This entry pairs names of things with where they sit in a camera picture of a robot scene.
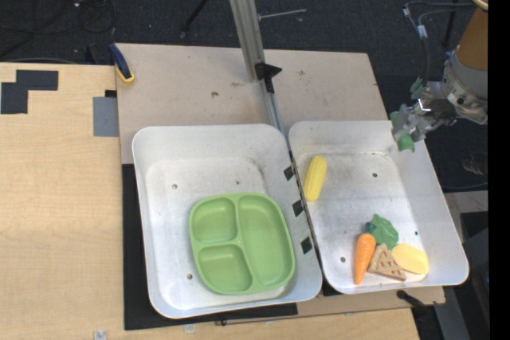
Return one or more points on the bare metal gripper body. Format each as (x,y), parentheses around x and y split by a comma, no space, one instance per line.
(442,107)

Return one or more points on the green divided plate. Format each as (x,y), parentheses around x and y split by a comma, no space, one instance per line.
(255,235)

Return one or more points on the orange carrot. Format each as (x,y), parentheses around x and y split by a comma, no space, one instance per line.
(364,255)

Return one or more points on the yellow potato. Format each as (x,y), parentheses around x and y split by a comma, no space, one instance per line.
(410,259)

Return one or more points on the yellow corn cob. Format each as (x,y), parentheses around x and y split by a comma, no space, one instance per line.
(315,178)

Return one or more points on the thin black and white rod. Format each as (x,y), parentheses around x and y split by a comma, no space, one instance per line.
(275,111)

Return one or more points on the green leafy vegetable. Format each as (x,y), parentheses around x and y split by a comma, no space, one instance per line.
(384,231)

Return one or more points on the white plastic tray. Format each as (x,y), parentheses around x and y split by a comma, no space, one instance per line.
(358,195)
(167,155)

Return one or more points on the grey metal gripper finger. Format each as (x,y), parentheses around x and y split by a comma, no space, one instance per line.
(419,130)
(403,122)

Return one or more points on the pale flat board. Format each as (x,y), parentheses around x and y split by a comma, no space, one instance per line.
(199,91)

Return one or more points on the tan pizza slice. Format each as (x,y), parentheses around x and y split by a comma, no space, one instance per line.
(384,264)

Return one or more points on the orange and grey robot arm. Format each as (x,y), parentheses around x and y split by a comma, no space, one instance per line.
(472,48)

